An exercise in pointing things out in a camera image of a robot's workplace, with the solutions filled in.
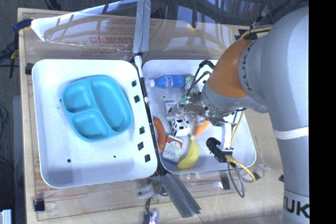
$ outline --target white band on robot arm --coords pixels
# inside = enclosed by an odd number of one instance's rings
[[[277,139],[281,140],[294,139],[302,136],[309,136],[309,126],[290,131],[277,131],[273,129],[273,132]]]

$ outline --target yellow cable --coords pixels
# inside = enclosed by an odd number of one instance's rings
[[[237,133],[237,129],[238,129],[238,127],[239,127],[239,125],[240,125],[240,122],[241,122],[241,120],[242,120],[242,118],[243,118],[243,114],[244,114],[244,111],[242,111],[242,113],[240,114],[240,117],[239,117],[238,123],[237,123],[237,125],[236,125],[236,128],[235,128],[235,130],[233,131],[233,134],[232,134],[232,137],[231,137],[230,147],[232,147],[233,139],[234,139],[234,137],[235,137],[235,135],[236,135],[236,133]]]
[[[247,169],[247,167],[246,167],[245,165],[243,165],[242,163],[240,163],[239,161],[237,161],[237,160],[236,160],[235,158],[233,158],[231,155],[225,155],[225,158],[226,158],[226,160],[227,160],[229,163],[234,163],[234,164],[239,165],[242,169],[245,170],[245,172],[247,172],[247,173],[251,176],[252,180],[247,180],[247,179],[244,179],[244,178],[243,178],[243,181],[244,181],[244,182],[252,183],[252,182],[256,181],[256,177],[254,176],[254,174],[253,174],[249,169]]]
[[[249,34],[270,31],[271,28],[272,28],[271,26],[267,26],[267,27],[262,27],[262,28],[257,28],[257,29],[251,29],[243,33],[239,39],[244,39]]]

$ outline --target banana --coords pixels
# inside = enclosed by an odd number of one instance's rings
[[[186,170],[193,167],[193,165],[197,162],[198,155],[200,154],[199,146],[196,144],[193,136],[190,137],[190,141],[191,144],[187,156],[177,164],[177,167],[180,170]]]

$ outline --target white plastic tub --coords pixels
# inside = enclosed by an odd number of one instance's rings
[[[158,160],[133,65],[121,60],[41,60],[32,75],[41,175],[47,184],[75,187],[146,178],[155,172]],[[68,84],[94,75],[118,82],[134,121],[122,134],[88,142],[74,132],[60,98]]]
[[[150,60],[144,64],[142,71],[145,82],[147,82],[149,79],[158,78],[163,75],[194,75],[198,69],[198,65],[201,62],[201,60]],[[198,77],[206,70],[211,71],[211,68],[204,66],[200,70]],[[202,82],[203,80],[198,83],[200,90],[203,87]],[[152,116],[154,118],[159,118],[165,128],[166,133],[171,134],[171,126],[166,118],[166,104],[179,100],[184,92],[184,89],[161,89],[159,87],[147,87],[147,92]],[[226,120],[228,122],[232,121],[233,116],[231,115],[230,117],[227,117]],[[194,120],[189,118],[189,121],[193,128]],[[227,163],[220,163],[217,161],[214,158],[214,155],[211,154],[210,150],[207,148],[206,140],[209,137],[214,137],[221,141],[222,128],[209,125],[199,137],[195,138],[195,142],[200,147],[200,155],[196,164],[192,168],[187,170],[179,170],[175,164],[167,162],[164,159],[161,159],[162,164],[169,172],[175,174],[226,170]],[[190,146],[190,139],[188,136],[179,136],[179,138],[183,140],[183,147],[180,157],[182,159],[187,154]],[[233,142],[233,148],[234,158],[236,158],[246,167],[253,165],[256,160],[256,151],[244,115],[239,128],[237,129],[237,133]]]

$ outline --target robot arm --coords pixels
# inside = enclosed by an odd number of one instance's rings
[[[285,224],[310,222],[308,14],[308,7],[298,9],[279,20],[267,35],[232,44],[201,97],[208,111],[217,114],[239,108],[269,113],[284,171]],[[206,118],[211,120],[216,113]]]

